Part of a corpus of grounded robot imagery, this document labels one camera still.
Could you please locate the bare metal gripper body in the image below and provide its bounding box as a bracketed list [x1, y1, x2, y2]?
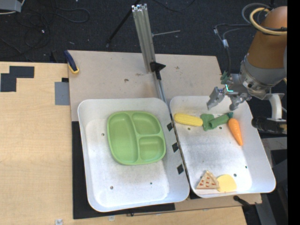
[225, 73, 270, 101]

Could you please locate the green toy vegetable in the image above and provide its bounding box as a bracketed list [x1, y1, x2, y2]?
[200, 113, 230, 132]

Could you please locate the orange carrot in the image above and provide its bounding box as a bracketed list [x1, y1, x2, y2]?
[226, 112, 244, 147]

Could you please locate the yellow corn cob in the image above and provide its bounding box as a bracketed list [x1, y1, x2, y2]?
[173, 112, 204, 127]

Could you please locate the thin rod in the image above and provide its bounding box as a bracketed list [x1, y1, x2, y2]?
[154, 73, 190, 195]

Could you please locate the white plastic tray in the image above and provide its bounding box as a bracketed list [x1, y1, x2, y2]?
[77, 97, 191, 213]
[169, 95, 277, 199]

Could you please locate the black block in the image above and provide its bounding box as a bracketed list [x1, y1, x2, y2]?
[150, 61, 166, 80]

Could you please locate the yellow round slice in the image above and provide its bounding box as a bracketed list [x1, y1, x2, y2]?
[216, 174, 238, 193]

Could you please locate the pizza slice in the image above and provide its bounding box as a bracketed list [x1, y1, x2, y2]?
[195, 170, 220, 190]

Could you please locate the green divided plate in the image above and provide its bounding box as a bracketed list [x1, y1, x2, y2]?
[106, 111, 167, 166]

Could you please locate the pale flat board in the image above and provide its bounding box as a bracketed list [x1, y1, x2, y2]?
[67, 50, 263, 217]

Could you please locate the black cylinder on white bracket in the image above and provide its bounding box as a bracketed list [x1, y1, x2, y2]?
[251, 93, 288, 135]

